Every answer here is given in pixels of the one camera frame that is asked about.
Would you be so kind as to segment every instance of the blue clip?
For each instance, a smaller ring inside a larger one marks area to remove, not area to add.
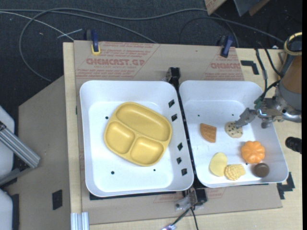
[[[230,49],[233,42],[234,42],[234,37],[233,36],[227,36],[227,38],[224,42],[224,47],[222,48],[222,51],[220,53],[221,56],[223,56],[225,58],[228,57],[229,49]]]
[[[92,54],[98,56],[100,55],[100,46],[98,42],[98,36],[95,30],[92,30],[92,41]]]

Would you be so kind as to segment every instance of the yellow divided plate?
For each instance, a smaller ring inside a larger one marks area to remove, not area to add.
[[[120,157],[151,166],[161,159],[171,136],[172,126],[165,117],[138,103],[126,102],[112,114],[104,140]]]

